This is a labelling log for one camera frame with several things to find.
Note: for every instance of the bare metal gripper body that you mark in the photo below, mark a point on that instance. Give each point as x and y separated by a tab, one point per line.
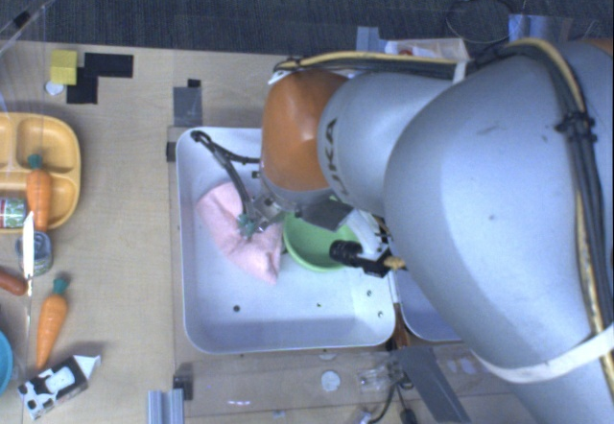
326	215

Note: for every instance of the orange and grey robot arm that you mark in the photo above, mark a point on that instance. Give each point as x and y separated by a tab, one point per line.
479	201

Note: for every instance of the green bowl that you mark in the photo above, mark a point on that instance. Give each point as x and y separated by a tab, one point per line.
307	244

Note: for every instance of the pink cloth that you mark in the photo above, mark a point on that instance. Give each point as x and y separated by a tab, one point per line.
230	230

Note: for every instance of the white plastic tray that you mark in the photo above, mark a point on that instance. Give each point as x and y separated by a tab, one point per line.
422	316
268	312

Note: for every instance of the white packet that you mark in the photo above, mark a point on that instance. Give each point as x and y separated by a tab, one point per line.
432	49

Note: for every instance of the orange divided plate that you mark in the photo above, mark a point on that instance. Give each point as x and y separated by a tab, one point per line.
62	148

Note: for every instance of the orange carrot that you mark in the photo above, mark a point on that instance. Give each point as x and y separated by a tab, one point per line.
50	321
39	196

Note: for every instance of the silver can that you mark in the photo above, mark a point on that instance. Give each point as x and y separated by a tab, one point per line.
40	254

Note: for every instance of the yellow cube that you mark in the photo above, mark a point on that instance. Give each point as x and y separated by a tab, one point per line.
63	68

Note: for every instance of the cow print milk carton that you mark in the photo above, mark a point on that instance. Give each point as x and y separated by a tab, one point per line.
60	383

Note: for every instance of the red and green can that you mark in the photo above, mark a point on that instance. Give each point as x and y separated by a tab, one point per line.
10	213

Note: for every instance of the brown sausage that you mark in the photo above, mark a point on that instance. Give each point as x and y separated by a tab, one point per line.
12	283

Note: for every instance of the blue plate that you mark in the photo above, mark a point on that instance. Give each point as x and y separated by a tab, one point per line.
5	364

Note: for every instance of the black cylinder on white bracket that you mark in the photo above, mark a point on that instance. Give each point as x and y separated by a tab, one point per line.
346	253

